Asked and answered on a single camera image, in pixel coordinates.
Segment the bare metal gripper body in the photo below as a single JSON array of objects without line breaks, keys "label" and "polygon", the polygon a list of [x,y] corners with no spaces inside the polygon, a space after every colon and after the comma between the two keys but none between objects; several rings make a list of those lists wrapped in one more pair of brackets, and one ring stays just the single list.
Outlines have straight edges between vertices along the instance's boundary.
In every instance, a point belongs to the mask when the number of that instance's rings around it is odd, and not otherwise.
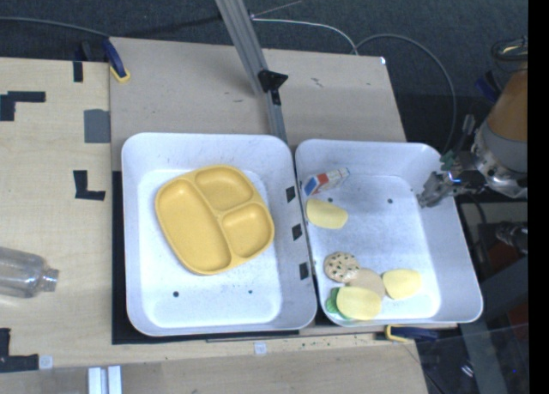
[{"label": "bare metal gripper body", "polygon": [[445,161],[445,175],[454,195],[481,193],[488,189],[513,199],[528,198],[528,176],[501,166],[490,154],[451,154]]}]

